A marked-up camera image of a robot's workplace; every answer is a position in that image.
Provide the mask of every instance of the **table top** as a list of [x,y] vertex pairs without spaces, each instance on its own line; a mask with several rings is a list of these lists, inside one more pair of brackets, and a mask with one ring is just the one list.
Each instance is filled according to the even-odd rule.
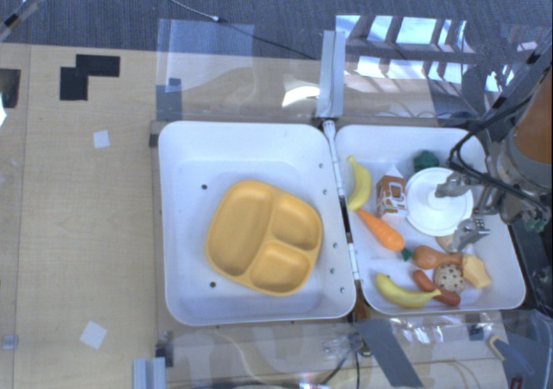
[[[21,70],[17,106],[0,128],[0,334],[18,341],[0,351],[0,386],[131,387],[133,360],[152,359],[168,332],[172,387],[292,374],[316,381],[334,369],[343,348],[329,353],[321,344],[347,336],[347,322],[190,328],[163,311],[149,145],[152,123],[178,116],[179,107],[183,118],[311,124],[314,100],[283,106],[283,81],[303,74],[303,86],[316,83],[320,61],[12,44],[0,50],[0,67]],[[117,56],[119,75],[89,75],[86,101],[61,100],[60,69],[75,68],[78,54]],[[345,102],[350,121],[402,116],[406,124],[437,124],[425,80],[350,75],[346,84],[361,86]],[[163,104],[160,92],[179,98]],[[486,337],[505,338],[498,311],[480,316]],[[451,387],[472,386],[471,378],[480,387],[508,386],[501,361],[485,341],[469,339],[463,316],[395,323],[425,386],[445,387],[445,375]],[[355,379],[353,358],[344,368],[335,387]],[[361,368],[364,383],[388,386],[374,358],[361,357]]]

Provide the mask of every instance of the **toy banana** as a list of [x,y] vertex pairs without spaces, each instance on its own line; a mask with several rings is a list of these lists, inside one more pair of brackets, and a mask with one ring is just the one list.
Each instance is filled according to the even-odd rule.
[[355,188],[347,199],[347,208],[350,211],[357,211],[369,200],[372,178],[369,170],[358,164],[353,156],[349,156],[347,161],[353,166],[353,177],[355,178]]
[[431,298],[441,295],[439,289],[434,289],[431,292],[406,290],[397,286],[386,275],[380,273],[377,274],[376,282],[378,290],[386,300],[404,308],[421,308]]

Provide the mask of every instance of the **hot dog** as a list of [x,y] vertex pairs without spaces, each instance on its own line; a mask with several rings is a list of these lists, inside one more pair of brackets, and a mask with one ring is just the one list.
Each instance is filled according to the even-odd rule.
[[[415,280],[417,286],[425,292],[431,292],[436,288],[434,282],[430,280],[420,269],[417,269],[415,272],[413,272],[413,280]],[[445,289],[440,289],[440,292],[441,295],[434,297],[435,300],[448,304],[449,306],[459,306],[459,303],[461,302],[461,297],[459,297],[459,294]]]

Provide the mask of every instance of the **white tray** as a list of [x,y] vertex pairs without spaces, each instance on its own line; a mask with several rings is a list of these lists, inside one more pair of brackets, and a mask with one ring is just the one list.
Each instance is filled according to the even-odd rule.
[[[338,132],[335,139],[344,188],[347,193],[353,189],[353,171],[346,158],[354,155],[358,163],[371,171],[373,193],[363,208],[375,213],[376,183],[391,164],[396,165],[407,181],[414,174],[413,158],[421,150],[431,150],[443,162],[448,157],[449,150],[465,135],[465,131],[445,128],[346,126]],[[484,150],[476,138],[465,143],[462,155],[476,169],[486,171]],[[367,302],[379,312],[390,316],[402,316],[513,309],[524,301],[526,288],[522,272],[508,228],[498,215],[484,216],[486,227],[491,233],[465,250],[467,253],[476,254],[484,262],[492,284],[483,290],[476,290],[467,284],[467,288],[461,293],[461,305],[458,308],[430,300],[423,308],[415,310],[404,309],[385,300],[376,289],[374,276],[377,272],[382,272],[404,288],[419,290],[411,278],[416,267],[410,261],[404,262],[399,252],[382,247],[356,213],[349,213],[349,220],[353,243],[358,253],[357,263],[363,293]],[[404,236],[405,247],[408,249],[428,245],[442,250],[434,237],[418,232],[407,220],[397,226],[397,229]]]
[[[338,318],[351,310],[353,273],[332,160],[321,132],[301,124],[174,122],[160,135],[159,157],[165,294],[176,320],[205,326]],[[225,191],[245,179],[284,189],[321,216],[319,257],[293,296],[250,290],[220,276],[207,262],[204,243],[215,209]]]

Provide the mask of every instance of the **wooden table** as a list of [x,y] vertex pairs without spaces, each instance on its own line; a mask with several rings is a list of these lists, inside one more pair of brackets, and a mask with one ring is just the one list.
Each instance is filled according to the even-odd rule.
[[[156,292],[149,147],[156,85],[167,82],[171,68],[180,68],[183,103],[190,111],[209,110],[209,117],[216,118],[239,112],[243,105],[242,112],[255,112],[262,104],[278,117],[282,99],[275,103],[274,96],[267,95],[272,85],[268,82],[260,89],[260,83],[263,74],[270,79],[275,68],[287,71],[290,62],[6,44],[0,49],[0,67],[23,70],[19,105],[9,111],[0,129],[0,174],[8,180],[0,185],[0,242],[6,246],[0,256],[0,335],[16,333],[19,339],[15,352],[0,351],[0,386],[130,388],[132,361],[154,355],[157,299],[162,298]],[[120,76],[90,77],[88,101],[60,101],[60,68],[74,67],[76,54],[120,56]],[[296,73],[317,74],[318,65],[294,62],[292,67]],[[257,79],[247,90],[240,91],[240,77],[206,79],[210,70],[223,74],[248,66],[257,68]],[[206,91],[206,86],[226,86],[228,91]],[[419,90],[417,95],[418,101],[430,103],[427,92]],[[245,99],[252,100],[253,109]],[[372,105],[360,101],[357,109],[373,108],[378,101],[384,98],[375,97]],[[281,119],[301,116],[308,121],[313,103],[306,100],[294,107]],[[108,147],[95,148],[93,136],[98,131],[108,131]],[[499,314],[493,316],[500,328]],[[79,340],[90,321],[107,329],[99,349]],[[180,367],[168,370],[168,378],[181,382],[174,387],[191,379],[249,373],[282,379],[283,370],[275,362],[328,370],[334,361],[322,352],[321,339],[332,338],[332,328],[340,332],[344,324],[219,332],[179,327],[175,357]],[[429,387],[461,387],[463,381],[473,386],[470,373],[481,387],[506,386],[500,362],[483,342],[460,339],[407,346]],[[310,358],[299,355],[306,348],[316,349]],[[336,387],[354,384],[352,365],[349,360],[349,370],[333,379]],[[374,359],[362,359],[361,366],[361,387],[369,382],[372,387],[388,386]]]

